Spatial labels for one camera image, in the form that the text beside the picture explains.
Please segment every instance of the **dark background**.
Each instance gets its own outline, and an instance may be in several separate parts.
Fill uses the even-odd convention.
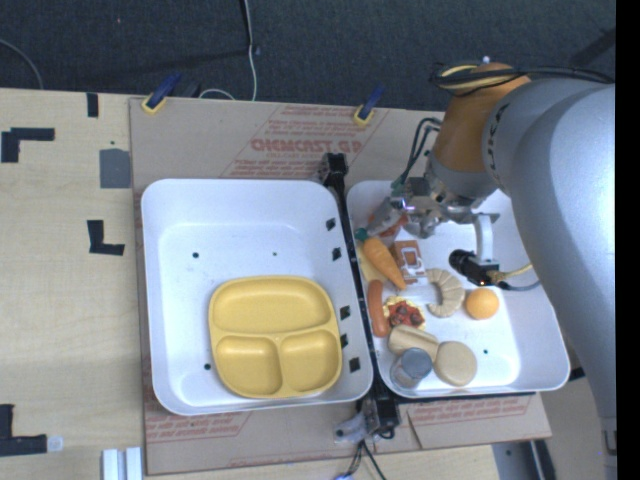
[[[616,0],[248,0],[258,101],[444,110],[442,64],[483,56],[516,67],[615,77]],[[252,97],[242,0],[0,0],[0,40],[47,90],[148,94],[188,82]],[[0,86],[37,88],[0,45]]]

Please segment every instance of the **table surface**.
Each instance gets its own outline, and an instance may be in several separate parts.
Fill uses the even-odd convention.
[[[22,141],[0,164],[0,403],[15,404],[14,435],[59,435],[60,452],[0,459],[0,478],[100,478],[102,450],[143,447],[140,327],[131,189],[100,188],[98,151],[129,150],[127,95],[0,90],[0,130],[55,128],[52,143]],[[87,220],[123,256],[88,254]],[[387,454],[389,479],[499,478],[490,445]],[[349,459],[165,478],[330,479]],[[356,479],[378,478],[363,460]]]

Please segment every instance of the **toy carrot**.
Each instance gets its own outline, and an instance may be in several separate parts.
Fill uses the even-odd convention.
[[[404,290],[407,283],[402,276],[400,267],[386,245],[376,236],[370,236],[362,243],[362,252],[365,257],[376,267],[381,274],[384,274],[396,288]]]

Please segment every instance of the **can lid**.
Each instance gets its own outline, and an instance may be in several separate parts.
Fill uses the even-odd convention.
[[[408,348],[402,353],[402,369],[413,379],[422,379],[433,368],[431,356],[420,348]]]

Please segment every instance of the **carrot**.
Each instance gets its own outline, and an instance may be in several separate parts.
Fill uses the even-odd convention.
[[[368,237],[362,244],[362,252],[381,274],[396,285],[396,288],[404,290],[407,287],[400,267],[382,240],[376,236]]]
[[[389,319],[384,316],[382,307],[382,281],[374,279],[369,283],[367,289],[367,306],[369,307],[369,320],[371,330],[378,338],[384,338],[391,331]]]

